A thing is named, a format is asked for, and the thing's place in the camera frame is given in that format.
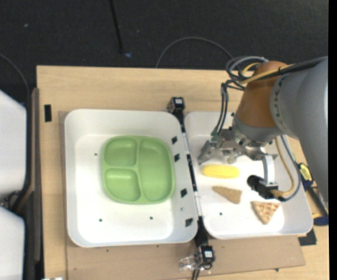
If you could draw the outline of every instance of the table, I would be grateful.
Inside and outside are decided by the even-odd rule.
[[[70,241],[64,214],[59,113],[80,108],[161,111],[173,96],[184,98],[186,113],[219,111],[220,84],[226,79],[225,71],[210,70],[37,67],[40,150],[36,156],[40,165],[36,169],[40,172],[36,175],[41,180],[46,278],[104,279],[105,274],[108,279],[190,278],[189,271],[178,271],[177,260],[194,249],[193,242],[89,249]],[[237,109],[241,95],[236,90],[230,93],[230,111]],[[299,143],[290,143],[297,160],[304,160]],[[200,276],[211,275],[209,280],[329,278],[329,229],[314,230],[317,245],[302,248],[294,236],[211,240],[217,250],[216,264]]]

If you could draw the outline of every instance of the yellow object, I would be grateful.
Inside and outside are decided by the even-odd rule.
[[[240,175],[237,167],[227,165],[205,165],[202,167],[202,173],[208,177],[217,179],[233,179]]]

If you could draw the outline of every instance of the black floor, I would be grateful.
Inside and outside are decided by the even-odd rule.
[[[0,0],[0,53],[35,86],[36,65],[154,67],[174,40],[197,36],[233,56],[299,62],[328,55],[329,0]],[[223,69],[227,55],[198,40],[167,51],[160,67]],[[26,94],[0,57],[0,88]]]

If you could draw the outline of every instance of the toy pizza slice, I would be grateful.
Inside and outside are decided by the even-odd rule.
[[[231,188],[221,187],[219,185],[216,185],[213,187],[213,190],[220,194],[223,197],[226,197],[229,201],[239,204],[241,199],[241,193],[240,190],[235,190]]]
[[[252,201],[252,208],[263,224],[268,224],[280,204],[272,202]]]

